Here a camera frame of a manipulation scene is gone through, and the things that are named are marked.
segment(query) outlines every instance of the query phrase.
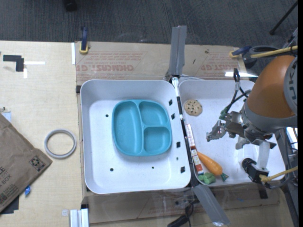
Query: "orange carrot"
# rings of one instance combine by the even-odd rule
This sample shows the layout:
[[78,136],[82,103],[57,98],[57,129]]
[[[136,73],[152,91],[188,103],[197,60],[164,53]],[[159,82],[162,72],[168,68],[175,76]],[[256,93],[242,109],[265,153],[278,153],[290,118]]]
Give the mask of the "orange carrot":
[[214,175],[219,176],[223,173],[222,166],[220,166],[216,161],[209,158],[208,156],[198,152],[198,157],[200,161],[207,167],[207,169]]

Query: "brown paper bag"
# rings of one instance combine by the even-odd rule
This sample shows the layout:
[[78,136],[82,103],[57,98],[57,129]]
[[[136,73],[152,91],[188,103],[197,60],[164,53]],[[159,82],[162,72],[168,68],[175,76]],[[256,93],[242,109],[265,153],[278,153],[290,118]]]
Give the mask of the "brown paper bag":
[[51,163],[0,114],[0,212]]

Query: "round cracker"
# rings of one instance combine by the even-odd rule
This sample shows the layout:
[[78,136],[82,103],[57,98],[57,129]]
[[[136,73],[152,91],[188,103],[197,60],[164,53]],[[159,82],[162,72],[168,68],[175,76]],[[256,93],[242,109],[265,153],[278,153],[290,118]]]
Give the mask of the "round cracker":
[[195,99],[189,99],[184,103],[184,110],[191,116],[198,116],[202,113],[202,105]]

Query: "carrot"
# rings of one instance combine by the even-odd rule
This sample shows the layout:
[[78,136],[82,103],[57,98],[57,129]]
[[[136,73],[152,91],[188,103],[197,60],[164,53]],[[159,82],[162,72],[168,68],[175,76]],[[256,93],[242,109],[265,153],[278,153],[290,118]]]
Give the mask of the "carrot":
[[217,163],[216,161],[214,161],[213,159],[211,159],[210,157],[202,154],[201,152],[197,152],[198,153],[198,157],[200,159],[200,161],[207,167],[207,169],[214,175],[216,176],[221,176],[221,178],[223,179],[223,181],[226,180],[226,178],[228,177],[228,175],[223,173],[223,169],[222,166]]

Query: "table surface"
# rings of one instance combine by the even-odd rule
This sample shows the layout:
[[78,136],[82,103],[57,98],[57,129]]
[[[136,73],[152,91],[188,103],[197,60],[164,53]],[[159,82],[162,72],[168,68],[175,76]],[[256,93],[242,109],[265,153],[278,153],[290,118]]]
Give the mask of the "table surface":
[[[159,46],[149,48],[154,58],[161,51]],[[11,110],[13,126],[43,152],[46,135],[58,128],[73,132],[80,145],[72,48],[73,43],[0,41],[0,105]],[[21,55],[25,61],[44,61],[45,65],[27,65],[27,79],[24,79],[22,72],[15,71],[15,62],[3,61],[4,54]],[[71,148],[71,143],[68,136],[57,135],[49,141],[49,148],[62,154]],[[13,214],[0,215],[2,226],[69,226],[69,217],[63,214],[64,211],[80,209],[82,201],[80,148],[77,147],[64,160],[52,160],[51,166],[31,184],[31,193],[27,197],[20,195],[19,209]],[[282,191],[273,191],[279,197],[278,204],[227,210],[231,226],[243,226],[243,223],[246,226],[293,226]],[[169,216],[93,226],[166,226],[176,218]],[[194,226],[213,226],[205,213],[193,218]]]

